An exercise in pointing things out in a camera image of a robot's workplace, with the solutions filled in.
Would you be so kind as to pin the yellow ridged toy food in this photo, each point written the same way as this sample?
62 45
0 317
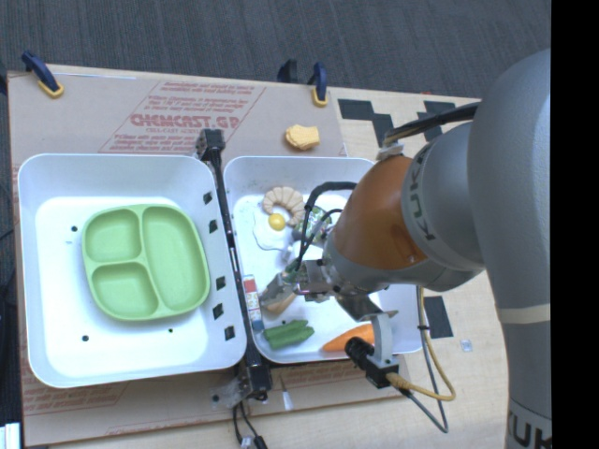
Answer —
303 137

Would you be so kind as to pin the green and white patterned packet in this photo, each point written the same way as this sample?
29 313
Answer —
319 217

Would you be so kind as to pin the green divided plate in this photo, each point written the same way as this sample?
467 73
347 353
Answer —
159 250

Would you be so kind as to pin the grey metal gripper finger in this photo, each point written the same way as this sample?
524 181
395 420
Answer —
271 294
290 280

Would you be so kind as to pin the thin black and white rod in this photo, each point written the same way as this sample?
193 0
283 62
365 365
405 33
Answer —
228 222

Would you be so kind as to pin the tan toy bread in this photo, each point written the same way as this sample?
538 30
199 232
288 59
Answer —
281 304

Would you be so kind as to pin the white red and blue carton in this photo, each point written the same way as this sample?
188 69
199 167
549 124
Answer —
252 299

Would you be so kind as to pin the orange carrot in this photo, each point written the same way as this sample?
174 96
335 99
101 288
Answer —
340 342

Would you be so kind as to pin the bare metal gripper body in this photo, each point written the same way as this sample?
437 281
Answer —
319 282

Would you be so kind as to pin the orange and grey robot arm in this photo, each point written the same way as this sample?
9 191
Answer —
468 213

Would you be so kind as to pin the brown cardboard board, red print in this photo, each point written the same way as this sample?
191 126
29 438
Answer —
93 110

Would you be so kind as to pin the white and yellow fried egg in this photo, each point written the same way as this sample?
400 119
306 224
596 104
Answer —
269 236

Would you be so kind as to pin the black cylinder on white bracket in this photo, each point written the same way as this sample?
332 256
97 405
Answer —
377 364

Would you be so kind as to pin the white plastic tray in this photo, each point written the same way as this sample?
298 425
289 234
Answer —
56 269
346 176

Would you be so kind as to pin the tan toy croissant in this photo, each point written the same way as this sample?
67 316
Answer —
281 196

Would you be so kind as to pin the green toy pea pod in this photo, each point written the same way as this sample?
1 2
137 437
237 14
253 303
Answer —
293 337
283 329

